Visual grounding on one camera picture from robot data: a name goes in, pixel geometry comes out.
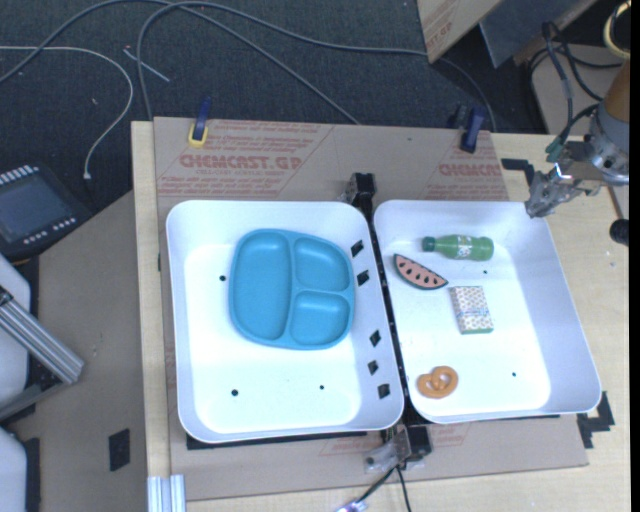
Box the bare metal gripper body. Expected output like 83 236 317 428
548 140 630 197

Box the green bottle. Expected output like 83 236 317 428
421 233 496 263

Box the patterned small carton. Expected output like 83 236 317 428
448 284 496 336

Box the watermelon slice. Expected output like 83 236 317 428
392 252 450 292

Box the white plastic tray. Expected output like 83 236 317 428
164 199 406 445
371 198 603 426

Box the orange pretzel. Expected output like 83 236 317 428
416 364 460 401

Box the brown cardboard board red print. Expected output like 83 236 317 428
152 116 591 503

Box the blue divided plate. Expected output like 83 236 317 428
228 228 357 352

